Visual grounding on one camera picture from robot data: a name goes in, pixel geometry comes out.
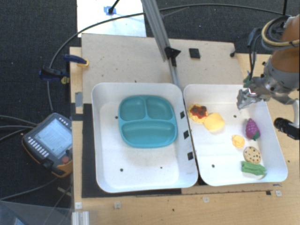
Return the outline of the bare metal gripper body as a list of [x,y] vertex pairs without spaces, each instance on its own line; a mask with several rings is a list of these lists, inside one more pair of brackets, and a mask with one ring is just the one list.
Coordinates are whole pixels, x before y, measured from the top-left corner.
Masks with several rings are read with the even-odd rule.
[[253,77],[247,90],[247,96],[257,101],[269,101],[271,98],[278,102],[291,102],[291,89],[286,88],[273,78]]

